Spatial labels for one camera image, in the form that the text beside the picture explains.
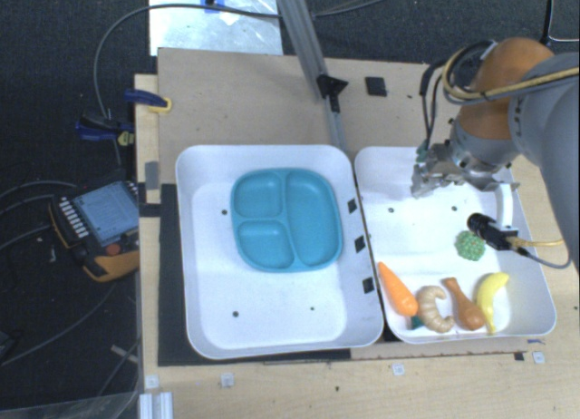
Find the toy food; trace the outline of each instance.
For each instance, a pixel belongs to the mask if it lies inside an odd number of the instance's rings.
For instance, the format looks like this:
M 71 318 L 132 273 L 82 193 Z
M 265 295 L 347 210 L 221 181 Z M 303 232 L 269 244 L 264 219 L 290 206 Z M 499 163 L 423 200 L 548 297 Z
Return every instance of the toy food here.
M 455 248 L 462 258 L 479 261 L 486 251 L 486 242 L 473 232 L 465 230 L 457 236 Z
M 496 332 L 496 326 L 493 323 L 493 297 L 500 288 L 507 284 L 508 280 L 508 274 L 496 272 L 487 276 L 479 286 L 476 303 L 486 317 L 489 333 L 491 334 Z
M 401 316 L 415 316 L 419 304 L 405 284 L 382 262 L 379 262 L 379 274 L 395 311 Z
M 419 302 L 417 316 L 423 321 L 425 327 L 444 334 L 445 332 L 449 332 L 455 325 L 455 319 L 453 319 L 453 316 L 447 316 L 445 318 L 441 316 L 435 301 L 437 298 L 447 298 L 443 288 L 434 285 L 423 287 L 417 295 L 417 301 Z
M 465 294 L 461 291 L 459 283 L 455 278 L 444 278 L 442 280 L 443 285 L 447 287 L 455 300 L 457 301 L 458 307 L 458 321 L 461 326 L 467 330 L 477 330 L 483 327 L 486 323 L 486 317 L 479 309 L 479 307 L 473 303 Z

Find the blue plate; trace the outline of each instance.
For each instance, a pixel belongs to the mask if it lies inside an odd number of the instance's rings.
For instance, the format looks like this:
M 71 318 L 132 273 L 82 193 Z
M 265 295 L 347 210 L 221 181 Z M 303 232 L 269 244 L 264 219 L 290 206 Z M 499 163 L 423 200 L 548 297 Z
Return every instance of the blue plate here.
M 335 262 L 343 248 L 333 189 L 312 171 L 271 169 L 240 177 L 231 212 L 237 251 L 254 268 L 320 269 Z

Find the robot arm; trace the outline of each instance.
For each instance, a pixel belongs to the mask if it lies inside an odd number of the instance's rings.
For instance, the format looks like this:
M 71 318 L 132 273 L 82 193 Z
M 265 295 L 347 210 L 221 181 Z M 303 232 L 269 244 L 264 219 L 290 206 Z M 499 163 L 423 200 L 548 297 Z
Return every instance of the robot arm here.
M 578 54 L 553 56 L 528 39 L 508 39 L 485 58 L 470 89 L 485 92 L 570 70 Z M 482 191 L 503 186 L 493 175 L 523 153 L 540 169 L 571 259 L 578 268 L 578 78 L 461 108 L 449 139 L 414 166 L 416 198 L 451 183 Z

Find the electronic device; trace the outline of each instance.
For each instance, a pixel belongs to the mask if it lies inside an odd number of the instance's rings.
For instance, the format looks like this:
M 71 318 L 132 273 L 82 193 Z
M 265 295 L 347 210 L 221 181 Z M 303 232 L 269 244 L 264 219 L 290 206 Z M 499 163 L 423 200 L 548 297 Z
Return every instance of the electronic device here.
M 108 282 L 139 267 L 137 187 L 123 171 L 54 196 L 49 214 L 59 239 L 92 279 Z

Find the toy banana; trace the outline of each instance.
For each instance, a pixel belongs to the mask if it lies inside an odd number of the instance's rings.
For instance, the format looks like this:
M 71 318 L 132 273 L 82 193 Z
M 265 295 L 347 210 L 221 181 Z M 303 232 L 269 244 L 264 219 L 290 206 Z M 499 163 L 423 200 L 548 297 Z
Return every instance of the toy banana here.
M 491 334 L 496 332 L 496 326 L 493 323 L 493 297 L 500 288 L 507 284 L 508 280 L 508 274 L 505 272 L 496 272 L 487 276 L 479 286 L 476 303 L 486 317 L 489 333 Z

